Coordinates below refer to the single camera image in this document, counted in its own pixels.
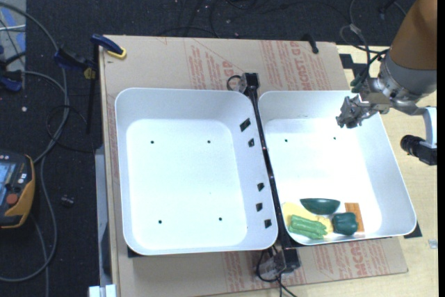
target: multimeter button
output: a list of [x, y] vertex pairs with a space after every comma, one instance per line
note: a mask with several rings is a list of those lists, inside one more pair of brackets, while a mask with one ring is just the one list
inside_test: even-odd
[[18, 201], [19, 201], [19, 196], [15, 193], [10, 193], [6, 196], [6, 203], [8, 203], [11, 206], [16, 205]]

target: dark carpet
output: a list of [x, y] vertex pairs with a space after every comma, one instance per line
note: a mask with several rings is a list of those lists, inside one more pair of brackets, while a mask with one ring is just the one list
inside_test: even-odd
[[[388, 0], [256, 0], [238, 7], [225, 0], [27, 0], [26, 12], [40, 21], [58, 46], [91, 58], [93, 33], [182, 37], [299, 40], [361, 45], [348, 29], [354, 22], [369, 45], [389, 46], [415, 0], [397, 0], [382, 17]], [[54, 46], [36, 24], [27, 20], [26, 69], [62, 83], [53, 61]], [[71, 113], [44, 161], [36, 165], [38, 188], [32, 214], [49, 255], [54, 226], [42, 191], [40, 169], [57, 222], [57, 246], [49, 263], [50, 296], [87, 296], [99, 283], [95, 160], [102, 143], [99, 89], [96, 89], [92, 131], [86, 135], [89, 83], [82, 73], [67, 72]], [[0, 91], [0, 145], [36, 158], [44, 152], [62, 120], [64, 97], [50, 80], [26, 75], [19, 93]], [[73, 199], [70, 207], [63, 198]], [[32, 219], [16, 230], [0, 230], [0, 276], [21, 278], [44, 264], [38, 230]], [[0, 282], [0, 296], [44, 296], [45, 270], [25, 282]]]

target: yellow multimeter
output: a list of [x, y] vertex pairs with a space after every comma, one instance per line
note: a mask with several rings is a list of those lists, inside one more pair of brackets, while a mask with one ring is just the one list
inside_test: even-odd
[[0, 228], [19, 227], [34, 199], [35, 172], [31, 158], [0, 148]]

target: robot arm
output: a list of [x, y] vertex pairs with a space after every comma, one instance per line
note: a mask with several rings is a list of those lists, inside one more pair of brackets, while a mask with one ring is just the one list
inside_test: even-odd
[[427, 140], [406, 136], [401, 145], [421, 161], [437, 164], [436, 108], [416, 105], [437, 88], [437, 0], [416, 0], [389, 50], [376, 57], [380, 59], [377, 78], [369, 78], [366, 71], [351, 83], [358, 94], [345, 98], [338, 125], [354, 128], [377, 112], [386, 114], [390, 108], [422, 115]]

